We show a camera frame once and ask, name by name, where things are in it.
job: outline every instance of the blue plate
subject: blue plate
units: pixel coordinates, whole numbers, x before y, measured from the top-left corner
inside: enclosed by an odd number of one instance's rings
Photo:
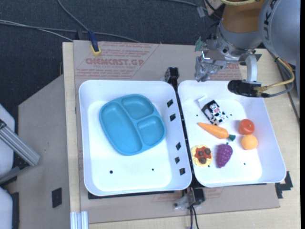
[[[100,110],[100,123],[114,149],[123,155],[139,154],[156,146],[166,133],[157,109],[139,94],[106,103]]]

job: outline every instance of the blue clamp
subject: blue clamp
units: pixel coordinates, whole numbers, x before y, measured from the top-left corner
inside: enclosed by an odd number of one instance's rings
[[[89,35],[89,39],[91,41],[91,50],[93,52],[93,55],[100,55],[101,54],[101,49],[97,43],[96,37],[93,33],[93,31],[88,30],[88,35]]]

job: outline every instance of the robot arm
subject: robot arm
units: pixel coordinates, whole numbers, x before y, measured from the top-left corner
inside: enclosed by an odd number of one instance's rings
[[[244,63],[247,80],[230,81],[229,90],[244,96],[267,97],[263,93],[266,88],[261,87],[256,78],[260,55],[254,50],[263,43],[271,54],[283,59],[286,66],[288,62],[299,68],[300,0],[228,3],[216,36],[202,43],[202,53],[196,58],[195,79],[206,81],[228,63]]]

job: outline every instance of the purple grapes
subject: purple grapes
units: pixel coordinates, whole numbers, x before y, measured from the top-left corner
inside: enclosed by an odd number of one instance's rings
[[[233,149],[228,144],[220,144],[217,149],[216,163],[219,168],[224,167],[228,163]]]

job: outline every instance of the black fabric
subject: black fabric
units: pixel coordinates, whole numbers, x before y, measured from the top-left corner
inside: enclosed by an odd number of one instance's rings
[[[204,6],[203,0],[195,0]],[[145,43],[195,45],[203,20],[195,6],[162,0],[61,0],[88,29]],[[30,26],[83,30],[56,0],[0,0],[0,19]],[[205,27],[215,23],[205,16]],[[207,34],[214,32],[212,27]],[[70,39],[75,33],[57,32]],[[96,35],[98,41],[128,40]],[[62,72],[62,43],[35,29],[0,24],[0,104],[9,112]]]

